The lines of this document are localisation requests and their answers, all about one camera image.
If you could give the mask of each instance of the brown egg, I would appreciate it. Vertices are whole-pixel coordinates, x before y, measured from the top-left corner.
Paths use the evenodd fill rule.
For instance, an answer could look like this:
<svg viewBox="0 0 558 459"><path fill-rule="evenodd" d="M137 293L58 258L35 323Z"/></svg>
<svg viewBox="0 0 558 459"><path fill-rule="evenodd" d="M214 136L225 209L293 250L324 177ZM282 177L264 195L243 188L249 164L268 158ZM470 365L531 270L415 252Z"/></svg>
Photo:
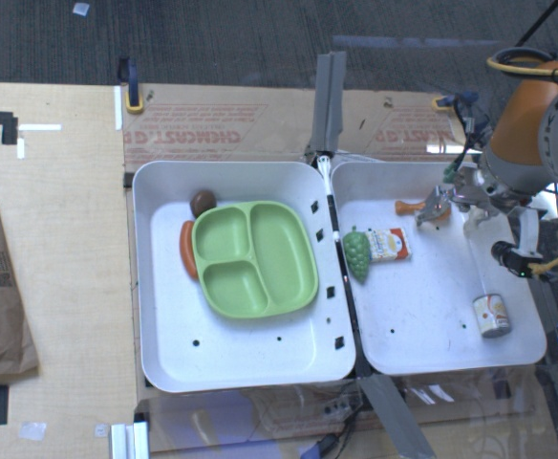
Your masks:
<svg viewBox="0 0 558 459"><path fill-rule="evenodd" d="M215 208L218 205L215 194L210 190L201 190L190 201L190 208L195 218L198 218L205 211Z"/></svg>

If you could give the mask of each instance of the yellow cable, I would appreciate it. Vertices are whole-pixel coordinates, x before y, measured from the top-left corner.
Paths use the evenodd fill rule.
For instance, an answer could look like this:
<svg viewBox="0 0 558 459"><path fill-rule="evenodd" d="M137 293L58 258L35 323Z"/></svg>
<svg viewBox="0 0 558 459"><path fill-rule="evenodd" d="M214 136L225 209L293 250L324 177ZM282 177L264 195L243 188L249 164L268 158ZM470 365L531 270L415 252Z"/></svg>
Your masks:
<svg viewBox="0 0 558 459"><path fill-rule="evenodd" d="M487 59L487 65L496 70L505 73L514 73L519 75L535 75L537 77L558 77L558 70L545 70L539 68L526 68L522 66L504 65L493 60L493 57Z"/></svg>
<svg viewBox="0 0 558 459"><path fill-rule="evenodd" d="M546 264L528 264L527 266L534 275L540 275L541 273L550 271L556 265L558 265L558 257Z"/></svg>

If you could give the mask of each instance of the metal bracket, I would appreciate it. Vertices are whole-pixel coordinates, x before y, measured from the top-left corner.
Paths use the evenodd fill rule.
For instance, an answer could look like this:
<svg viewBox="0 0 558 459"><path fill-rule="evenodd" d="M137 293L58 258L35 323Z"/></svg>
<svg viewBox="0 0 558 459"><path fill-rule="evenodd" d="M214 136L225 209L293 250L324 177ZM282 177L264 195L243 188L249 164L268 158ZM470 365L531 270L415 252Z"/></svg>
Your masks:
<svg viewBox="0 0 558 459"><path fill-rule="evenodd" d="M434 221L446 218L451 213L451 202L445 190L440 186L434 186L432 192L423 203L423 208L415 212L417 226L425 221Z"/></svg>
<svg viewBox="0 0 558 459"><path fill-rule="evenodd" d="M111 425L110 459L149 459L147 422Z"/></svg>
<svg viewBox="0 0 558 459"><path fill-rule="evenodd" d="M312 135L306 157L315 153L334 153L338 135L343 130L343 83L347 69L347 53L331 52L317 57L315 105Z"/></svg>
<svg viewBox="0 0 558 459"><path fill-rule="evenodd" d="M390 377L374 374L360 379L359 385L387 430L400 457L436 458L415 417Z"/></svg>
<svg viewBox="0 0 558 459"><path fill-rule="evenodd" d="M538 253L538 236L540 231L540 218L547 212L535 208L513 208L508 217L516 217L519 220L519 247L515 250L519 255L525 257L541 258Z"/></svg>

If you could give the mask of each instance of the can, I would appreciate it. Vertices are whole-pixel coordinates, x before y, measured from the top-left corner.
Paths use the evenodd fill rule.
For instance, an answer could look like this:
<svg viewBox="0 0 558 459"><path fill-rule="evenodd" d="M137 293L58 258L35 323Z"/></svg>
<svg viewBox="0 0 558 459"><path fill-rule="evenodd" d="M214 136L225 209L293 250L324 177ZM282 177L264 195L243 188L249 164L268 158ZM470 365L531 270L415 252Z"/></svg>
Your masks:
<svg viewBox="0 0 558 459"><path fill-rule="evenodd" d="M484 338L493 339L510 332L508 313L500 295L481 295L473 301L473 304L479 330Z"/></svg>

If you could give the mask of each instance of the green plate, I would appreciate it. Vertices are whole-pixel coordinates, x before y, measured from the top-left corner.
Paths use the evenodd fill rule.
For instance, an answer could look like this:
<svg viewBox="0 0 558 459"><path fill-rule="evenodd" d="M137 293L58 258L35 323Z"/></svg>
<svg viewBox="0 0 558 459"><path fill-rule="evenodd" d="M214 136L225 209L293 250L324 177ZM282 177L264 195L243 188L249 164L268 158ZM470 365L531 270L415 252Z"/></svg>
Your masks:
<svg viewBox="0 0 558 459"><path fill-rule="evenodd" d="M272 201L214 208L197 218L192 246L208 303L225 317L281 315L309 304L318 275L305 227Z"/></svg>

